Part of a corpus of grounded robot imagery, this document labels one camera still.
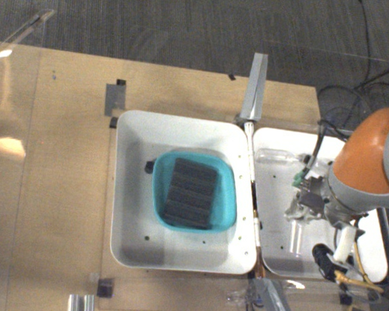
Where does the white plastic tray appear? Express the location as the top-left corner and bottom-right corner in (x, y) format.
(104, 108), (270, 279)
(241, 125), (389, 286)

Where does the dark grey ribbed block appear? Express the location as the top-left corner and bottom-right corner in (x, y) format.
(160, 156), (220, 231)

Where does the black cylinder on white bracket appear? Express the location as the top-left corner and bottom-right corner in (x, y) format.
(309, 221), (358, 285)

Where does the teal square bowl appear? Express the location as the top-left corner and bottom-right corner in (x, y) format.
(148, 148), (243, 237)

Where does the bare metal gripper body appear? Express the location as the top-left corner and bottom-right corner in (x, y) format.
(295, 173), (338, 219)

